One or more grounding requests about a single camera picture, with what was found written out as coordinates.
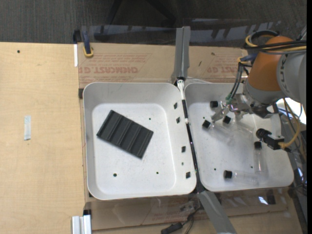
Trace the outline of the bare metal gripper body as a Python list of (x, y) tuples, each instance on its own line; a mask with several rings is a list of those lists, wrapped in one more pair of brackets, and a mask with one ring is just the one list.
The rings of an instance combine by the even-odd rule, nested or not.
[(248, 94), (236, 94), (230, 103), (230, 111), (245, 111), (246, 114), (255, 114), (260, 118), (270, 118), (273, 112), (268, 110), (269, 105), (260, 103)]

